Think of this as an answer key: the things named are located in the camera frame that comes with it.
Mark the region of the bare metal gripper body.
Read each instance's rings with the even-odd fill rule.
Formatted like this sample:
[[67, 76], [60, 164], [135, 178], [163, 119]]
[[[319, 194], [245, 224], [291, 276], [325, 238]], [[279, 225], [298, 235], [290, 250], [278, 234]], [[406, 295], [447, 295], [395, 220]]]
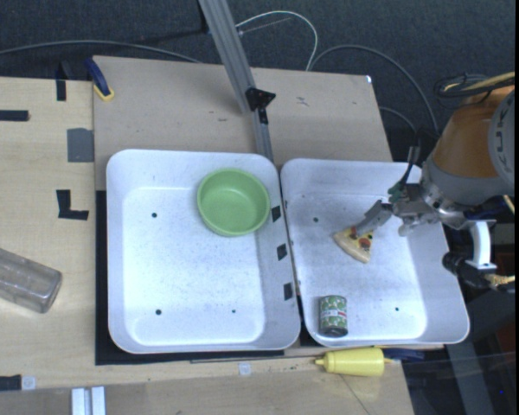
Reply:
[[397, 187], [390, 195], [393, 213], [402, 221], [404, 217], [416, 216], [419, 226], [441, 223], [461, 229], [467, 222], [467, 206], [446, 198], [434, 185], [407, 183]]

